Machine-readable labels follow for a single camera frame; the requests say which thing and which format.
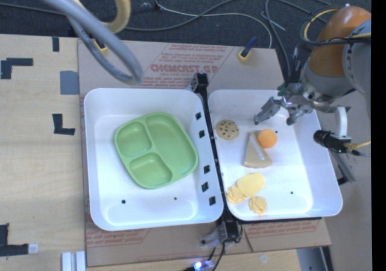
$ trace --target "wooden surface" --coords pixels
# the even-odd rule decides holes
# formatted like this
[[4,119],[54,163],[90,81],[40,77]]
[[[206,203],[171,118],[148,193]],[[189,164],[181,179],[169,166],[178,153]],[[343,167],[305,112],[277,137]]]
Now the wooden surface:
[[[0,80],[0,225],[8,244],[37,243],[39,253],[0,257],[0,270],[60,270],[63,252],[85,250],[78,95],[60,94],[60,72],[78,71],[77,40],[0,35],[0,59],[33,58]],[[52,115],[75,135],[54,134]],[[88,270],[183,270],[195,260]],[[296,250],[223,256],[217,270],[300,270]]]

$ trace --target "green plate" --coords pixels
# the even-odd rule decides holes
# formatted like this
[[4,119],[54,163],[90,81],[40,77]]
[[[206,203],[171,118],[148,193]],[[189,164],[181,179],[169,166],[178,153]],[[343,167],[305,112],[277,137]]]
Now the green plate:
[[126,170],[144,188],[169,185],[198,165],[189,135],[165,112],[149,113],[121,125],[114,140]]

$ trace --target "orange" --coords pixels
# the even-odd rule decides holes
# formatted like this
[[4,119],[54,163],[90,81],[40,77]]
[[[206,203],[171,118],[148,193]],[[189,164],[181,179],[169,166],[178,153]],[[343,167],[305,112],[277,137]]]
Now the orange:
[[258,142],[263,148],[272,148],[277,142],[276,133],[271,129],[263,129],[258,133]]

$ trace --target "cardboard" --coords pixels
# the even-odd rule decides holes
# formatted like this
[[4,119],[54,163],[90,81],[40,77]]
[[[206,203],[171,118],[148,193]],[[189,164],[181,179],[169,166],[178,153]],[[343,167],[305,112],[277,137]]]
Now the cardboard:
[[[124,42],[144,70],[142,88],[191,88],[196,72],[208,76],[208,95],[217,89],[276,89],[282,84],[282,73],[273,49],[253,48],[241,62],[237,55],[242,47],[193,45],[182,43]],[[111,52],[109,59],[127,72]],[[212,232],[217,224],[184,225],[164,228],[109,232],[97,227],[89,212],[87,160],[84,143],[84,96],[95,88],[127,88],[109,75],[78,42],[80,81],[81,137],[86,212],[87,266],[138,263],[208,257],[212,249],[202,247],[200,238]],[[228,244],[225,255],[294,249],[330,244],[324,220],[301,220],[243,225],[239,243]]]

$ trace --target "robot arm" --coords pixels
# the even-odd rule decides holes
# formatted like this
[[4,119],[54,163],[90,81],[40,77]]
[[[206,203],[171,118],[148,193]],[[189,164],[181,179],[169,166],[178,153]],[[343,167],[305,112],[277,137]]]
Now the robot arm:
[[[317,41],[308,40],[310,23],[331,11],[336,12]],[[367,114],[371,118],[371,14],[355,6],[327,8],[311,15],[302,25],[300,35],[303,41],[314,47],[300,70],[299,81],[279,87],[281,99],[270,98],[254,116],[255,124],[276,114],[280,107],[288,111],[288,125],[314,109],[334,113],[337,121],[335,133],[317,131],[314,140],[332,151],[355,154],[346,136],[348,109],[334,106],[334,101],[358,91],[366,98]]]

